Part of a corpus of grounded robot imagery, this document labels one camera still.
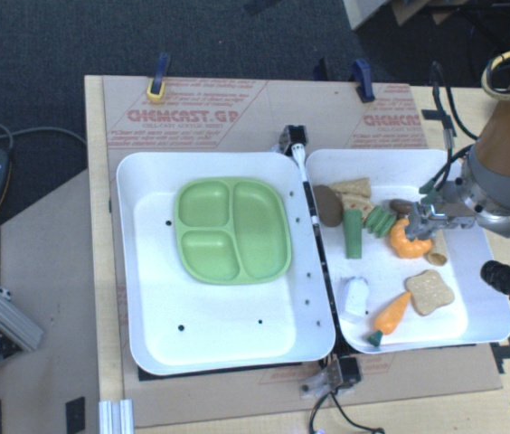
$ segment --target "toy bread slice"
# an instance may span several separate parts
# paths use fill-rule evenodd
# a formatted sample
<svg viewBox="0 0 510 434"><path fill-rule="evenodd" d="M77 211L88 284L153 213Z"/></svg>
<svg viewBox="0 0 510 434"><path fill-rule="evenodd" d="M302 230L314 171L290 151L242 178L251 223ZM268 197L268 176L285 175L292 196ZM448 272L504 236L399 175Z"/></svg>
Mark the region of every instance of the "toy bread slice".
<svg viewBox="0 0 510 434"><path fill-rule="evenodd" d="M372 196L372 187L370 186L370 179L368 177L337 182L335 184L330 184L329 187L341 194L359 194L365 198Z"/></svg>
<svg viewBox="0 0 510 434"><path fill-rule="evenodd" d="M365 221L365 218L375 207L375 204L373 204L368 198L358 194L340 193L340 200L344 211L346 209L359 209L362 211L362 221Z"/></svg>
<svg viewBox="0 0 510 434"><path fill-rule="evenodd" d="M454 292L436 270L426 270L416 277L408 278L406 289L411 292L411 303L416 312L422 316L454 301Z"/></svg>

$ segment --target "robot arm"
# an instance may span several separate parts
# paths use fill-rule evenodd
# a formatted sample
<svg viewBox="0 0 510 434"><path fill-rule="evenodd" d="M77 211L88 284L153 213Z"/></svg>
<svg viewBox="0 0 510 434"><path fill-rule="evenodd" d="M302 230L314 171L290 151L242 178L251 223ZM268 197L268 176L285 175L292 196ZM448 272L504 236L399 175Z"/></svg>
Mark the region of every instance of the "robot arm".
<svg viewBox="0 0 510 434"><path fill-rule="evenodd" d="M462 171L419 203L413 203L406 236L433 238L437 230L469 228L475 223L510 238L510 87L496 90L490 72L510 61L510 52L492 60L483 75L486 92L498 103L477 141L464 154ZM510 267L496 261L485 264L481 277L510 295Z"/></svg>

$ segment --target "wooden table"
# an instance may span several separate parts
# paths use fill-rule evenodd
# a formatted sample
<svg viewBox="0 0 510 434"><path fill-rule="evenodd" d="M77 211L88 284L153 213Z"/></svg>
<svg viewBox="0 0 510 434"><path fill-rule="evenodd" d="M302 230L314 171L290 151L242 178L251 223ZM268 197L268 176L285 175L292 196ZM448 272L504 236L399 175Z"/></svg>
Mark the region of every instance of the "wooden table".
<svg viewBox="0 0 510 434"><path fill-rule="evenodd" d="M418 109L434 109L431 90L413 87L412 95ZM486 124L495 102L479 89L453 89L462 121L473 133ZM107 161L104 95L102 77L85 78L86 117L89 143L90 206L92 218L94 281L96 294L97 337L99 352L99 396L102 401L124 399L118 336L117 291L114 272L114 250L109 214L109 170ZM443 148L438 124L424 121L422 126L430 148ZM470 143L458 134L456 149ZM510 265L510 240L487 233L495 259ZM491 392L474 392L408 401L391 401L348 408L355 422L382 426L387 433L510 433L510 360L505 361L502 375L504 388ZM171 425L137 432L151 433L306 433L309 412L281 414L229 420ZM352 428L335 408L321 410L316 429L327 433L360 432Z"/></svg>

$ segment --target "yellow clamp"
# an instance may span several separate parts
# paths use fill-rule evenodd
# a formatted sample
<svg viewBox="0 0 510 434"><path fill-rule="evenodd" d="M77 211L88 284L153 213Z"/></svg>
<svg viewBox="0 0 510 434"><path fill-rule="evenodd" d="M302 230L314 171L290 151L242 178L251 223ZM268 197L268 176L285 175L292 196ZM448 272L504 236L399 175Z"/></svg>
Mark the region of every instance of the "yellow clamp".
<svg viewBox="0 0 510 434"><path fill-rule="evenodd" d="M146 97L153 103L158 103L165 94L165 75L168 70L170 55L161 53L156 64L155 77L148 82Z"/></svg>

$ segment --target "brown toy food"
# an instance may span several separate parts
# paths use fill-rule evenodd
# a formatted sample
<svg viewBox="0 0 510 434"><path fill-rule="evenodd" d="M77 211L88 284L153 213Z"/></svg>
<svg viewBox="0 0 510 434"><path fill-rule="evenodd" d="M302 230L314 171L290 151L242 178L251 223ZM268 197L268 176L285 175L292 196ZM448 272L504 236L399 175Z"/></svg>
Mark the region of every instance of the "brown toy food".
<svg viewBox="0 0 510 434"><path fill-rule="evenodd" d="M324 184L313 187L317 216L328 227L336 227L343 220L344 209L335 192Z"/></svg>
<svg viewBox="0 0 510 434"><path fill-rule="evenodd" d="M411 303L422 316L431 314L440 307L454 302L454 292L444 283L442 276L433 269L406 280L406 289L411 292Z"/></svg>
<svg viewBox="0 0 510 434"><path fill-rule="evenodd" d="M411 201L405 199L392 199L390 201L390 209L396 211L399 215L410 215Z"/></svg>

